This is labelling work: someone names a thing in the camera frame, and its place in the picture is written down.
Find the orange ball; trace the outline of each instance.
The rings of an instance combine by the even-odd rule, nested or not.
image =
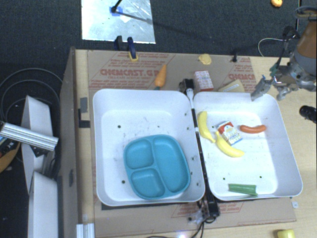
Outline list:
[[[281,7],[283,4],[283,0],[271,0],[271,4],[275,7]]]

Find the small box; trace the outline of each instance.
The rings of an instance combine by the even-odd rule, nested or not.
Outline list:
[[[195,84],[199,92],[213,90],[213,84],[207,70],[195,71]]]
[[[220,135],[230,144],[240,141],[242,137],[230,121],[226,121],[218,126]]]

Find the green vegetable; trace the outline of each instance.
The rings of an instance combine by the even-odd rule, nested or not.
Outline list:
[[[252,196],[257,196],[258,195],[256,193],[256,188],[257,188],[256,185],[235,184],[235,183],[230,183],[229,184],[229,191],[243,193],[243,194],[249,194],[249,195],[252,195]]]

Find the orange carrot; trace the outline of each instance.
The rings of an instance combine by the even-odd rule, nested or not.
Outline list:
[[[155,86],[162,87],[165,84],[166,80],[166,64],[162,66],[155,78],[154,84]]]

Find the white tray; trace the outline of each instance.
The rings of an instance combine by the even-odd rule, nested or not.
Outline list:
[[[233,147],[243,150],[241,158],[231,158],[215,144],[201,137],[209,185],[212,193],[224,201],[296,196],[303,183],[284,127],[277,101],[270,95],[251,101],[248,93],[201,92],[194,97],[196,115],[208,112],[211,133],[217,125],[231,121],[239,125],[264,124],[259,134],[240,132],[243,139]],[[229,183],[255,184],[258,196],[228,191]]]
[[[188,98],[175,91],[102,89],[93,97],[97,195],[109,206],[195,202],[205,194],[199,150]],[[186,157],[191,181],[179,195],[146,200],[129,184],[125,146],[140,137],[174,137]]]

